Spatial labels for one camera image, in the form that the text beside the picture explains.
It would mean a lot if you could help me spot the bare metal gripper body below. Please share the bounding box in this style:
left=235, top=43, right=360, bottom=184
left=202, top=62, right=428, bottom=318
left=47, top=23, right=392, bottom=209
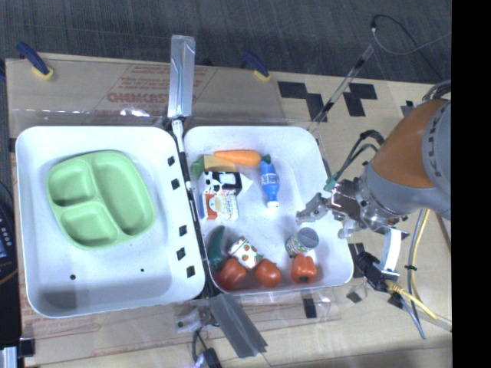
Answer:
left=328, top=179, right=408, bottom=234

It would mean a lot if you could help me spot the green can with grey lid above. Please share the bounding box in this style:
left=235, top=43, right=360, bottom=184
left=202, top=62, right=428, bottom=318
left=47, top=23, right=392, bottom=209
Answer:
left=285, top=227, right=320, bottom=258

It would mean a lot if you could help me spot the white plastic tray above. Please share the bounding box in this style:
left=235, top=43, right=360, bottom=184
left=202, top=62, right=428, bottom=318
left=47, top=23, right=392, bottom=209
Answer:
left=15, top=125, right=206, bottom=319
left=183, top=125, right=354, bottom=296

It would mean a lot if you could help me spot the blue bottle with white cap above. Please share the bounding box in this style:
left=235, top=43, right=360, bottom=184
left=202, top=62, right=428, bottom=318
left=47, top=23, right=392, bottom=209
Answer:
left=259, top=159, right=282, bottom=209

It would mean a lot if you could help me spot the white can with orange print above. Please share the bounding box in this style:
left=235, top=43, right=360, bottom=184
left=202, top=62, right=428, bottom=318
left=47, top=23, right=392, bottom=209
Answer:
left=227, top=236, right=265, bottom=271

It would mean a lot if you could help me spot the white carton with red print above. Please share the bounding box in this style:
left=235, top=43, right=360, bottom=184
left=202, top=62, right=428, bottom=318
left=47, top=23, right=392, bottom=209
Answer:
left=201, top=189, right=240, bottom=222

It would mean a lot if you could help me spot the orange carrot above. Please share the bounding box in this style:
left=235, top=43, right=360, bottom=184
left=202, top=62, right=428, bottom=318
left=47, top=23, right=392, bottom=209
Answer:
left=213, top=149, right=272, bottom=168

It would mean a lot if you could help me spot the black and white milk carton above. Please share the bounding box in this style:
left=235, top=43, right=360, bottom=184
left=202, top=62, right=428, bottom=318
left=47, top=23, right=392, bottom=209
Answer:
left=196, top=169, right=255, bottom=199

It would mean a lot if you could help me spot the dark green chili pepper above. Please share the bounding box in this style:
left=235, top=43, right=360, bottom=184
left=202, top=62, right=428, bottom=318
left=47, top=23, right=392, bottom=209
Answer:
left=207, top=225, right=226, bottom=272

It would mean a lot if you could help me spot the thin black and white rod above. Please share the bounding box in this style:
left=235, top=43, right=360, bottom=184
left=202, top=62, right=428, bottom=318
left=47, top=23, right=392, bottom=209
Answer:
left=171, top=118, right=211, bottom=297

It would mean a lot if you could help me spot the green divided plate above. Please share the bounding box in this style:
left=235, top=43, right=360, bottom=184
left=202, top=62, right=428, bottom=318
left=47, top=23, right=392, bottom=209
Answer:
left=45, top=149, right=157, bottom=251

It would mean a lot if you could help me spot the brown cardboard board red print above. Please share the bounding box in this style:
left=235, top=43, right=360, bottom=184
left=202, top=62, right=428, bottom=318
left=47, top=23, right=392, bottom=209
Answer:
left=3, top=51, right=453, bottom=368

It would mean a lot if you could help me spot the black cylinder on white bracket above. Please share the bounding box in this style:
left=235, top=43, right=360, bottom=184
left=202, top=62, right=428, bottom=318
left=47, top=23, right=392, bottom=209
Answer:
left=354, top=227, right=410, bottom=293

